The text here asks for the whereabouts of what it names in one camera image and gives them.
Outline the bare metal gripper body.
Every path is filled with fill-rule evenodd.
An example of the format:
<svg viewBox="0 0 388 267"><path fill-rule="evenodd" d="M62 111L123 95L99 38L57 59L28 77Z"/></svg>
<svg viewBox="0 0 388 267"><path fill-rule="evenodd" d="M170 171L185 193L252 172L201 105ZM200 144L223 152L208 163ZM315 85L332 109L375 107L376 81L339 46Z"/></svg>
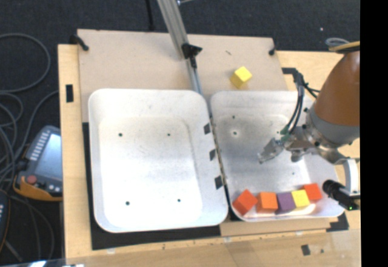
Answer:
<svg viewBox="0 0 388 267"><path fill-rule="evenodd" d="M282 137L282 144L291 153L291 161L294 163L302 160L305 155L319 155L332 164L339 164L346 158L338 150L342 144L328 140L309 126L297 126Z"/></svg>

